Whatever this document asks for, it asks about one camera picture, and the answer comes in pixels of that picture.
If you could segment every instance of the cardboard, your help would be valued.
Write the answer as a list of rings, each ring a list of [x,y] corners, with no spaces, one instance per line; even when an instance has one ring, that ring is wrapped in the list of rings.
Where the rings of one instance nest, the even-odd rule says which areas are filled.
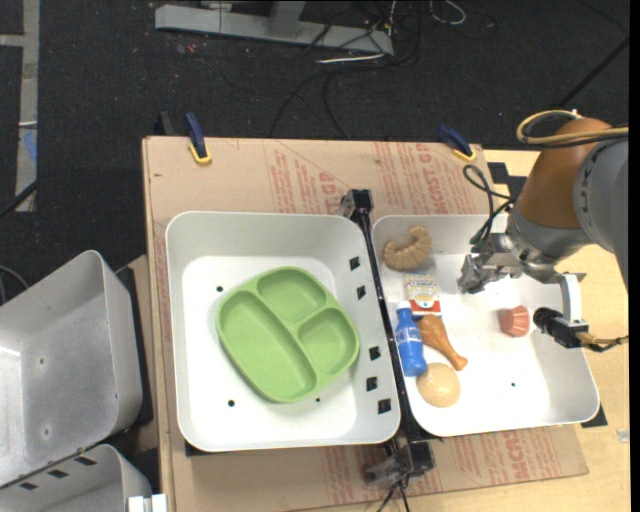
[[[367,486],[362,478],[366,467],[384,458],[380,447],[187,455],[176,420],[164,246],[167,223],[178,213],[189,210],[336,214],[340,198],[350,188],[372,190],[374,217],[483,213],[487,211],[486,195],[464,179],[465,162],[453,156],[444,144],[258,139],[207,139],[206,143],[213,156],[208,166],[194,162],[188,139],[184,137],[149,137],[142,148],[159,463],[170,510],[284,512],[343,504],[351,504],[344,510],[375,510],[378,504],[358,503],[377,502],[386,494],[382,489]],[[477,150],[475,164],[491,184],[484,152],[479,147]],[[614,304],[619,307],[619,297]],[[616,364],[624,362],[625,354],[628,357],[624,351],[615,354]],[[628,425],[628,415],[622,414],[620,418],[623,423],[626,419]],[[505,484],[555,480],[589,472],[572,426],[464,436],[430,444],[436,469],[413,479],[407,489],[408,495],[420,495],[423,500],[420,503],[427,503],[427,508],[419,510],[431,510],[428,503],[435,502],[429,497],[439,500],[438,496],[445,492],[500,489]],[[620,453],[624,466],[628,452]],[[628,472],[625,474],[624,469],[616,467],[609,480],[622,478],[626,491],[629,485],[625,483],[625,475]],[[590,488],[589,482],[584,486]],[[564,496],[565,491],[554,492]],[[527,493],[517,491],[513,499],[503,498],[507,495],[503,491],[492,496],[500,496],[513,506],[517,503],[520,508],[525,506],[522,499],[529,500],[532,508],[527,510],[551,503],[561,507],[557,510],[566,510],[567,500],[571,503],[582,500],[583,508],[588,505],[584,497],[574,493],[562,502],[556,498],[547,503],[535,491],[529,491],[526,498],[522,498],[521,492]],[[451,499],[460,504],[459,510],[485,509],[473,499]],[[621,499],[624,503],[624,492]],[[598,499],[592,498],[590,503],[598,503]],[[600,503],[607,503],[604,495]]]

